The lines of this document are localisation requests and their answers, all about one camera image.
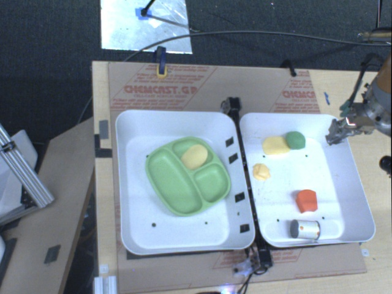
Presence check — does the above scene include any white plastic tray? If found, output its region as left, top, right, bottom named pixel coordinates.
left=115, top=109, right=257, bottom=255
left=239, top=112, right=377, bottom=249

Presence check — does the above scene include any yellow oval toy bread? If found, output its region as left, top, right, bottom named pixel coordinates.
left=180, top=143, right=209, bottom=171

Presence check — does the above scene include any small yellow toy lump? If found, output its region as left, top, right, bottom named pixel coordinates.
left=252, top=163, right=272, bottom=182

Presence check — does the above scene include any green rounded toy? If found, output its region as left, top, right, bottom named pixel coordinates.
left=285, top=130, right=306, bottom=150

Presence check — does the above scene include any green divided plate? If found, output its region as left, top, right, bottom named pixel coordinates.
left=145, top=136, right=232, bottom=217

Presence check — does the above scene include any orange toy block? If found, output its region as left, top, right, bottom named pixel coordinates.
left=295, top=189, right=319, bottom=214

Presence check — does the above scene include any yellow rounded toy block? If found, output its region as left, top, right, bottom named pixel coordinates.
left=262, top=136, right=292, bottom=156

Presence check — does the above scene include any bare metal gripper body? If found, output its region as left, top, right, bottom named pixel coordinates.
left=345, top=102, right=392, bottom=136

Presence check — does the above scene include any black cylinder on white bracket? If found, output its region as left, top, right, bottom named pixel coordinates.
left=379, top=155, right=392, bottom=177

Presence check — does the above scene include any black block with thin wires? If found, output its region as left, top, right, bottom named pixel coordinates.
left=256, top=246, right=274, bottom=270
left=220, top=96, right=243, bottom=115

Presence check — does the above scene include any thin black rod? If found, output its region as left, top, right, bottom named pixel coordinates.
left=229, top=108, right=266, bottom=252

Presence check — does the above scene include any small white can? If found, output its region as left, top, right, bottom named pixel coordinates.
left=289, top=219, right=322, bottom=241

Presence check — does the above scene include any brown cardboard board red print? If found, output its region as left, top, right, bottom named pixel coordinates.
left=107, top=61, right=368, bottom=294

